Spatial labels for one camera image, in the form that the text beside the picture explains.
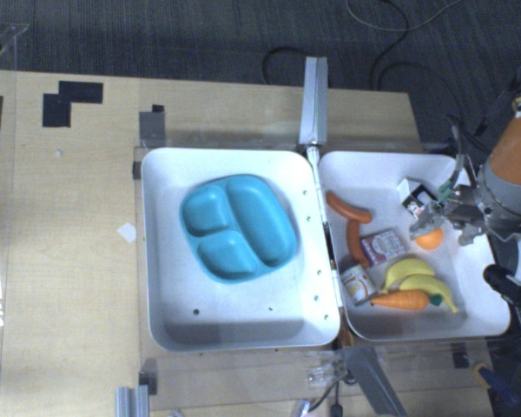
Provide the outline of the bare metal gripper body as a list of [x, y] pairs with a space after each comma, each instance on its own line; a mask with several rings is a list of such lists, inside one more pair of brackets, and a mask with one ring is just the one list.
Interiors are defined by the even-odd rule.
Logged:
[[444, 206], [444, 216], [461, 232], [465, 223], [482, 227], [485, 235], [516, 238], [521, 235], [521, 187], [492, 190], [485, 184], [456, 187]]

